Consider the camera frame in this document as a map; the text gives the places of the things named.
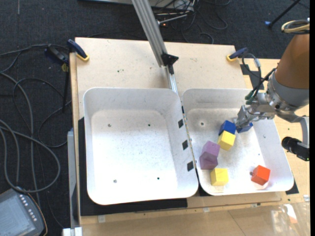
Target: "black carpet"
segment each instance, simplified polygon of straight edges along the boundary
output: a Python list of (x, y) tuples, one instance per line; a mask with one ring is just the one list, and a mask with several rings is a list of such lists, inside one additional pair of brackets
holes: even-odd
[[(236, 49), (247, 47), (258, 58), (280, 59), (293, 37), (281, 33), (281, 25), (292, 20), (307, 19), (310, 16), (310, 0), (301, 0), (272, 29), (266, 27), (264, 22), (275, 19), (293, 1), (200, 0), (196, 5), (198, 13), (188, 16), (184, 21), (174, 21), (167, 28), (161, 28), (161, 33), (165, 41), (211, 44), (213, 40), (214, 44), (234, 45)], [(70, 38), (95, 34), (95, 37), (115, 39), (141, 40), (146, 37), (133, 6), (91, 1), (0, 0), (0, 25), (0, 119), (13, 130), (31, 135), (31, 119), (26, 99), (17, 88), (14, 96), (18, 108), (15, 106), (12, 97), (15, 82), (3, 76), (1, 71), (6, 70), (4, 74), (15, 81), (28, 78), (22, 80), (20, 85), (30, 99), (33, 136), (53, 147), (52, 150), (61, 164), (61, 174), (57, 182), (47, 191), (39, 193), (48, 235), (58, 236), (61, 235), (62, 227), (70, 227), (70, 220), (67, 146), (55, 146), (66, 141), (66, 135), (72, 127), (70, 107), (66, 108), (64, 114), (59, 111), (43, 125), (42, 123), (62, 106), (63, 98), (58, 92), (63, 94), (65, 73), (59, 65), (46, 59), (43, 46), (22, 52), (11, 68), (9, 67), (18, 53), (1, 54), (36, 44), (65, 46)], [(5, 137), (8, 146), (8, 174), (16, 184), (17, 150), (12, 136), (6, 131)], [(23, 138), (18, 140), (21, 152), (18, 185), (28, 190), (34, 189), (31, 143)], [(3, 148), (0, 137), (0, 193), (10, 188), (4, 177)], [(37, 188), (43, 188), (54, 179), (57, 165), (41, 146), (35, 146), (33, 153)]]

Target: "yellow cube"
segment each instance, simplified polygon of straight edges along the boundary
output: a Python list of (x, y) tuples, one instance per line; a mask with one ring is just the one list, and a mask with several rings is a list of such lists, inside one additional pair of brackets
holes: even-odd
[(211, 184), (213, 186), (222, 186), (228, 183), (227, 169), (215, 168), (210, 173)]
[(227, 131), (223, 131), (218, 139), (218, 144), (224, 150), (229, 150), (234, 145), (235, 135)]

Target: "metal bracket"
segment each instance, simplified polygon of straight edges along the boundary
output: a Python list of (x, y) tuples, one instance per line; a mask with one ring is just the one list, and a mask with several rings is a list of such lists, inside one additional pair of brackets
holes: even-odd
[(137, 12), (143, 30), (148, 38), (152, 51), (157, 59), (158, 65), (166, 66), (169, 87), (175, 93), (178, 93), (177, 83), (174, 76), (174, 69), (171, 65), (168, 66), (167, 64), (165, 64), (162, 59), (162, 55), (167, 54), (167, 50), (149, 1), (148, 0), (131, 1)]
[(170, 54), (163, 53), (161, 55), (163, 63), (165, 66), (168, 66), (168, 71), (170, 74), (174, 74), (173, 64), (178, 60), (177, 56), (173, 56)]

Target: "orange cube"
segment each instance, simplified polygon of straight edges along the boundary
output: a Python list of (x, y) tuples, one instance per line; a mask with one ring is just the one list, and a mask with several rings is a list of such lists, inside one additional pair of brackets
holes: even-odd
[(270, 170), (266, 167), (258, 165), (252, 172), (252, 181), (260, 185), (264, 185), (269, 181)]

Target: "wooden block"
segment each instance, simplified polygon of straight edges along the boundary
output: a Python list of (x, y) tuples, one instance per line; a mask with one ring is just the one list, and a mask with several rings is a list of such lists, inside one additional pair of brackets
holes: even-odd
[(235, 135), (227, 131), (223, 131), (219, 136), (218, 144), (220, 145), (222, 149), (229, 150), (234, 145), (234, 141), (235, 141)]
[(218, 166), (218, 159), (215, 158), (214, 160), (205, 160), (201, 157), (199, 158), (200, 168), (202, 170), (213, 170), (216, 166)]
[(215, 161), (217, 159), (218, 154), (220, 151), (220, 145), (213, 143), (211, 141), (207, 141), (206, 144), (203, 146), (201, 151), (201, 156), (199, 160), (208, 160), (208, 161)]
[(211, 184), (213, 186), (222, 186), (228, 183), (227, 169), (215, 168), (210, 172)]
[(258, 165), (252, 172), (252, 181), (264, 185), (269, 181), (270, 169)]
[(236, 126), (234, 123), (226, 120), (224, 123), (222, 123), (220, 130), (219, 130), (219, 135), (223, 132), (223, 131), (227, 131), (231, 134), (235, 134), (236, 131)]

